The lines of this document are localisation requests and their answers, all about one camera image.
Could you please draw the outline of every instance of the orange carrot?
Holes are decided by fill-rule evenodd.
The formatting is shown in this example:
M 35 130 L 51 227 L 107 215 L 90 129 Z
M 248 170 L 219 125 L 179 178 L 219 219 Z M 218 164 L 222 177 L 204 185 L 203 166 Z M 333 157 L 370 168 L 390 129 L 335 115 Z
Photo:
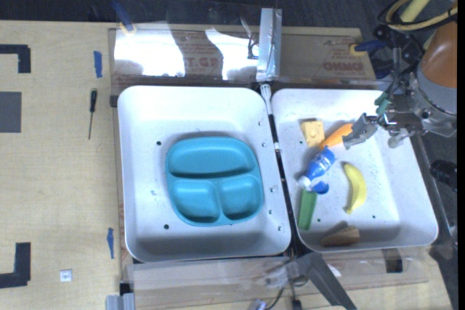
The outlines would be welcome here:
M 353 123 L 347 123 L 337 128 L 335 132 L 333 132 L 327 139 L 321 142 L 320 149 L 323 149 L 325 146 L 331 147 L 335 144 L 340 144 L 342 142 L 342 136 L 347 136 L 348 134 L 352 133 L 352 125 Z

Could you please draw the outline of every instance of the screwdriver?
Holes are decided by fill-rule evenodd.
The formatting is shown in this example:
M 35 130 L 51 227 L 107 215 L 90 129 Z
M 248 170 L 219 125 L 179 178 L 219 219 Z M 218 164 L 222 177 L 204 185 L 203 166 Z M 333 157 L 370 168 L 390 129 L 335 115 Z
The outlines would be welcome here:
M 92 130 L 92 117 L 94 116 L 95 111 L 95 103 L 97 102 L 97 90 L 92 89 L 92 93 L 90 94 L 90 124 L 89 124 L 89 139 L 90 139 L 90 132 Z

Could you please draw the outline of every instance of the white cap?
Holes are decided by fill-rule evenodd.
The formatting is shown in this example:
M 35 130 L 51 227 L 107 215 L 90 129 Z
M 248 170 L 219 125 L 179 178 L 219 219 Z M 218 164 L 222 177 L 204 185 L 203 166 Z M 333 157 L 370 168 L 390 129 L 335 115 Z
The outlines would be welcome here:
M 297 183 L 302 186 L 304 189 L 308 191 L 312 191 L 311 185 L 312 182 L 307 176 L 300 176 L 299 179 L 297 180 Z

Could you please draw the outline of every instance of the blue tape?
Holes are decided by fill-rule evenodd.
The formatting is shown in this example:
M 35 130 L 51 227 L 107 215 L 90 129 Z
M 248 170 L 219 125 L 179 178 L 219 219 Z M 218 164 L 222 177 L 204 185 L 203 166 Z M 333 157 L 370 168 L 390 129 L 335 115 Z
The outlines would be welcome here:
M 115 251 L 113 249 L 113 229 L 111 227 L 108 227 L 108 234 L 107 234 L 107 242 L 108 242 L 108 247 L 110 248 L 110 257 L 113 260 L 115 258 Z
M 97 78 L 103 77 L 102 74 L 102 54 L 99 51 L 94 51 L 94 67 Z
M 132 25 L 131 18 L 126 11 L 126 8 L 124 8 L 123 4 L 118 3 L 116 0 L 112 0 L 110 5 L 112 8 L 115 10 L 116 14 L 121 20 L 121 23 L 124 25 L 127 31 L 133 31 L 134 26 Z

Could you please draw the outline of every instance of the wooden table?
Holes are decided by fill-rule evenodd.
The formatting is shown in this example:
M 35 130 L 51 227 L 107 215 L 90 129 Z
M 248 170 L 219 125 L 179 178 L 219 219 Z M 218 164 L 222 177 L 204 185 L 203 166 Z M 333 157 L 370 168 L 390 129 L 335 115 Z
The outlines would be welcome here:
M 31 73 L 19 74 L 17 56 L 0 54 L 0 91 L 22 92 L 21 133 L 0 133 L 0 273 L 13 272 L 15 243 L 31 243 L 31 280 L 0 289 L 0 309 L 104 309 L 105 297 L 118 293 L 122 271 L 108 47 L 114 27 L 0 22 L 0 44 L 29 45 L 32 61 Z M 94 51 L 102 53 L 101 78 Z M 93 88 L 99 96 L 89 140 Z M 449 309 L 436 262 L 426 255 L 425 263 L 428 282 L 350 290 L 349 296 L 360 309 Z M 72 280 L 62 282 L 60 271 L 67 269 Z M 301 299 L 306 309 L 328 306 L 320 294 Z M 283 299 L 275 308 L 290 309 L 290 302 Z

